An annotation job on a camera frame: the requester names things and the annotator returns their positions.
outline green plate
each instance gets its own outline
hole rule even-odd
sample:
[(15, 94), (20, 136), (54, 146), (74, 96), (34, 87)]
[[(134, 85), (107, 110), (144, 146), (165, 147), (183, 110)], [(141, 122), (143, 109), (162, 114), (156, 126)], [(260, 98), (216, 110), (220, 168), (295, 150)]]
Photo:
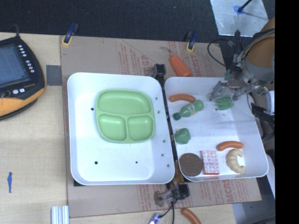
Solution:
[(141, 91), (102, 91), (96, 99), (96, 119), (101, 136), (110, 142), (139, 143), (155, 133), (153, 104)]

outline cardboard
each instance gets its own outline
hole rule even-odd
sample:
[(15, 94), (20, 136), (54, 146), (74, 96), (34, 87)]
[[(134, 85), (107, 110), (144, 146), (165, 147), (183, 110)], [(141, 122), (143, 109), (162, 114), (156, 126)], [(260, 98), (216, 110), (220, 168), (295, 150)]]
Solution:
[[(170, 53), (178, 55), (194, 77), (223, 77), (225, 68), (207, 52), (207, 43), (196, 43), (192, 53), (186, 42), (132, 40), (74, 36), (66, 47), (60, 44), (64, 131), (67, 167), (67, 189), (70, 217), (163, 210), (155, 204), (154, 193), (167, 190), (164, 184), (82, 186), (74, 182), (70, 170), (67, 80), (76, 72), (97, 72), (123, 75), (148, 75), (154, 64), (165, 64), (165, 79), (176, 76), (169, 62)], [(223, 62), (219, 46), (210, 52)], [(176, 203), (175, 208), (260, 201), (256, 178), (189, 182), (190, 196)]]

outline gray square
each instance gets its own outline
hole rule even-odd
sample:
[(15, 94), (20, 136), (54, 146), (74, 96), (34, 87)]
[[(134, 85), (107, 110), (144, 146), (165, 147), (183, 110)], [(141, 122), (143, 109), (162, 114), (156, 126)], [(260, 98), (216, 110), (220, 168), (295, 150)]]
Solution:
[(241, 36), (252, 37), (269, 20), (262, 0), (252, 0), (241, 13), (237, 9), (248, 0), (210, 1), (220, 35), (234, 35), (239, 30)]

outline wooden table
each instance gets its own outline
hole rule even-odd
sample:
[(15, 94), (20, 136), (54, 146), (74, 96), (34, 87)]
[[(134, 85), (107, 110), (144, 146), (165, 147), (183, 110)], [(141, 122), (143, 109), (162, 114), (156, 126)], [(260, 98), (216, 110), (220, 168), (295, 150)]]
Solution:
[[(0, 40), (14, 33), (0, 33)], [(58, 35), (20, 34), (46, 71), (60, 66)], [(0, 223), (49, 224), (52, 206), (68, 205), (62, 86), (47, 86), (26, 111), (0, 121)], [(7, 177), (12, 173), (11, 193)], [(190, 208), (202, 224), (235, 224), (231, 204)], [(71, 224), (142, 224), (154, 211), (71, 218)], [(172, 222), (170, 211), (160, 224)], [(175, 223), (188, 220), (175, 209)]]

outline brown cookie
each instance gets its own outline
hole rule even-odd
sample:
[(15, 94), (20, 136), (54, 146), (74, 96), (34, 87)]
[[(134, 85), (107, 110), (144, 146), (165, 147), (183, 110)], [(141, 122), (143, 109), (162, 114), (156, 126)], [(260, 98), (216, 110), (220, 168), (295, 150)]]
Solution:
[(195, 177), (202, 171), (203, 162), (196, 154), (186, 153), (179, 158), (179, 164), (183, 174)]

